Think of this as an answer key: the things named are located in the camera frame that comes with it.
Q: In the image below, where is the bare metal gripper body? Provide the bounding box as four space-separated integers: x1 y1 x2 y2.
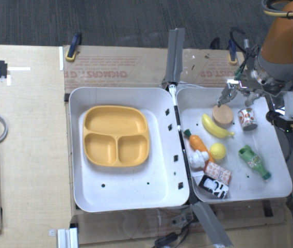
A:
235 69 289 96

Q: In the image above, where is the white can with orange print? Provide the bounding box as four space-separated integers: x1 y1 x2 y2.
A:
237 107 258 132

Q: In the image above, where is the tan round biscuit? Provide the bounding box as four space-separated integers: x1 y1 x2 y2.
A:
211 104 234 129

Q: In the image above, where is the yellow banana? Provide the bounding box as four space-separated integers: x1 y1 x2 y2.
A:
201 113 235 140

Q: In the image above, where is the thin black and white rod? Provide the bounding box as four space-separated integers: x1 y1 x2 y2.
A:
168 84 192 191

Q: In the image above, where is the orange carrot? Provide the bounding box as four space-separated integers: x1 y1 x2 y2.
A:
183 129 215 163

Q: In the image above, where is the yellow lemon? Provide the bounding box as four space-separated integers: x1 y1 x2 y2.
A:
209 142 227 161

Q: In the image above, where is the green plastic bottle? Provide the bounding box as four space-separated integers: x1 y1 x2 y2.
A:
238 144 272 181

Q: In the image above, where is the white toy figure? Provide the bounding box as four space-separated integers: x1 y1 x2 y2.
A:
187 150 210 170

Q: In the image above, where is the orange and white carton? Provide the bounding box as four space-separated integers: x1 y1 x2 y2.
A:
203 161 233 185

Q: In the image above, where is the white plastic tray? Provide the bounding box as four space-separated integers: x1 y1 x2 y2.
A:
175 86 293 205
68 86 190 213

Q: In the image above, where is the black and white carton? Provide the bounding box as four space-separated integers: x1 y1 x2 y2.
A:
198 174 230 199

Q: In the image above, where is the brown cardboard board red print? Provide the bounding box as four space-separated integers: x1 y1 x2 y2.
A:
62 44 293 245

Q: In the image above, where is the yellow divided plate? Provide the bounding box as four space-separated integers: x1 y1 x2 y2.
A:
82 105 151 168

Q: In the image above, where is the black cylinder on white bracket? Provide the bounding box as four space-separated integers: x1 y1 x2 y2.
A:
265 91 293 133

